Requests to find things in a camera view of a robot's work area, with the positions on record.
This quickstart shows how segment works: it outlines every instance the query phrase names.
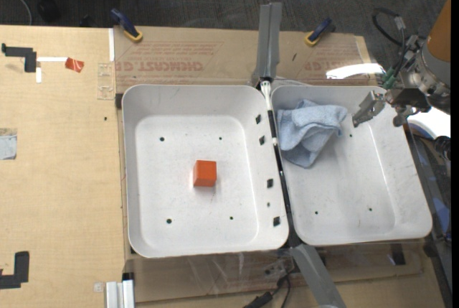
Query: plywood board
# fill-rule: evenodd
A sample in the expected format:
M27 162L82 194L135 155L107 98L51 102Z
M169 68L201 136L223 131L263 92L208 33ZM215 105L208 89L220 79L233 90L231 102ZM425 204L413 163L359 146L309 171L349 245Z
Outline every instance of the plywood board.
M29 282L1 290L0 306L103 307L94 284L123 269L116 109L96 99L108 30L1 26L0 42L85 63L43 62L37 84L23 58L0 55L0 127L17 129L16 159L0 162L3 274L30 253Z

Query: metal support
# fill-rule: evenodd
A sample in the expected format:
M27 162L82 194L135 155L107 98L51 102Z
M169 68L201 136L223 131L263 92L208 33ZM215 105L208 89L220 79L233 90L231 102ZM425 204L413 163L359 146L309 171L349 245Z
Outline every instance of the metal support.
M290 254L321 307L346 308L335 283L313 246L301 244L290 249Z
M256 87L261 78L273 80L280 61L279 31L282 19L282 3L264 4L260 8L258 27L257 67L252 74L252 85Z
M394 126L401 126L407 122L409 116L417 113L426 113L430 110L427 97L415 85L411 83L410 74L400 72L402 79L401 88L391 88L386 92L386 101L397 112L394 117Z
M105 284L105 308L136 308L134 281L110 281Z
M430 232L430 239L432 241L431 246L435 250L435 254L438 256L440 265L443 269L442 273L437 272L437 279L439 281L446 280L448 285L448 293L453 294L453 247L449 245L449 241L445 238L446 234L451 233L451 217L448 219L448 226L442 226L440 222L440 216L435 206L435 200L440 204L444 204L449 210L451 210L451 199L444 195L444 192L440 189L438 175L434 172L432 165L434 164L429 160L431 158L428 153L428 147L422 144L422 140L414 135L411 131L409 134L409 142L411 153L415 161L417 174L420 178L422 188L425 193L425 198L429 206L430 212L432 213L433 224ZM430 153L432 154L435 148L431 148ZM445 160L444 168L447 171L450 162ZM444 187L451 187L451 176L446 174L446 184Z
M352 116L354 127L365 121L369 121L384 109L384 95L370 91L359 106L360 110Z

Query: cardboard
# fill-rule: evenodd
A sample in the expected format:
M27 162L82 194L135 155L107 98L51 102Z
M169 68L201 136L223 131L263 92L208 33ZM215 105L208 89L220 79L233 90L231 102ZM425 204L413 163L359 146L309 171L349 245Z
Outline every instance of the cardboard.
M258 31L139 27L141 42L114 29L116 93L141 83L246 84L257 62ZM368 75L327 80L326 72L368 62L362 40L328 34L314 47L303 32L281 32L279 78L314 85L372 85Z
M94 286L120 281L124 264L116 108L96 98L108 29L2 25L0 42L85 62L42 61L38 84L0 54L0 128L17 133L16 159L0 160L3 275L30 255L29 282L0 289L0 307L103 307Z

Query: orange cube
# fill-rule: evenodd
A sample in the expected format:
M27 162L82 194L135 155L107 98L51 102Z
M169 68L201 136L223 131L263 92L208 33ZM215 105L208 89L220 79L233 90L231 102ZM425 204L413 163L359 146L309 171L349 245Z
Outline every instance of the orange cube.
M217 163L197 160L193 168L193 185L195 187L213 187L217 181Z

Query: metal bracket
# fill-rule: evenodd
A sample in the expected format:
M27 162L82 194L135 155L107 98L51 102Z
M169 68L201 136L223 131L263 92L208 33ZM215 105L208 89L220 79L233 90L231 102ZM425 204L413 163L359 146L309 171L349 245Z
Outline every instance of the metal bracket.
M377 116L384 109L384 95L370 91L366 98L361 102L360 109L352 116L354 127L359 124L369 121L374 116Z
M409 116L417 113L427 113L431 105L423 92L410 81L410 74L400 72L403 86L401 88L391 88L386 92L386 101L397 112L393 124L398 127L407 122Z
M135 308L134 281L109 281L105 284L105 308Z
M273 80L279 64L279 31L282 19L282 3L264 4L260 8L258 27L257 67L251 83L256 87L262 78Z
M98 64L98 100L115 98L115 73L113 62Z
M290 254L321 307L346 308L318 251L313 246L301 244L292 248Z

